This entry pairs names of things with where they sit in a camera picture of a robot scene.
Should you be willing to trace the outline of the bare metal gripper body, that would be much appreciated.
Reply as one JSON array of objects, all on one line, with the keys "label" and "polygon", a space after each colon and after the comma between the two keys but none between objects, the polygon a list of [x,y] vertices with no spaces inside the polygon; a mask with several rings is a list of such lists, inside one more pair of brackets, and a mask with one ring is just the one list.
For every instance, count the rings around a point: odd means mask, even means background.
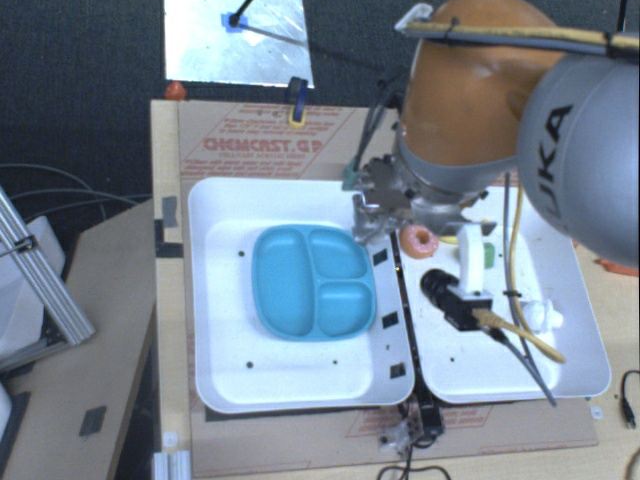
[{"label": "bare metal gripper body", "polygon": [[352,233],[360,244],[374,243],[409,225],[436,236],[455,235],[468,220],[467,197],[424,182],[399,156],[374,158],[359,172],[353,195]]}]

